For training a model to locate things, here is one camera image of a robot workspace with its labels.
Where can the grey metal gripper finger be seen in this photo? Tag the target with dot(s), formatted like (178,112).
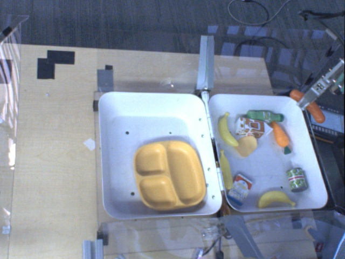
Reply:
(312,93)

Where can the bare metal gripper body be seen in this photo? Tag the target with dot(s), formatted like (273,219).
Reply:
(337,70)

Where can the orange sausage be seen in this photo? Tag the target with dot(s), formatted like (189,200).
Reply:
(318,113)

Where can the orange carrot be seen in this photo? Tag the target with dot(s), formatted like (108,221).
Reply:
(281,136)

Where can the green bottle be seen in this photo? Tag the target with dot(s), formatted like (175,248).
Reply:
(260,115)

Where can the brown and white carton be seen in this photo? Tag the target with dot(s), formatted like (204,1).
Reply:
(252,127)

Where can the white plastic tray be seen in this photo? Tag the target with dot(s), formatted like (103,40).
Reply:
(266,166)
(151,112)

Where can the green and white can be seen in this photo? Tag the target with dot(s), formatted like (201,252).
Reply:
(296,180)

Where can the yellow banana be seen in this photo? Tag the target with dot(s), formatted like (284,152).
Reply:
(273,197)
(226,171)
(226,132)

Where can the thin black and white rod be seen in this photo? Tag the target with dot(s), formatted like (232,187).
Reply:
(209,117)

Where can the red, white and blue carton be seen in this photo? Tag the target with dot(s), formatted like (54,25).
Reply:
(239,189)

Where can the yellow divided plate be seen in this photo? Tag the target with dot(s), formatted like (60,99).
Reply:
(183,169)

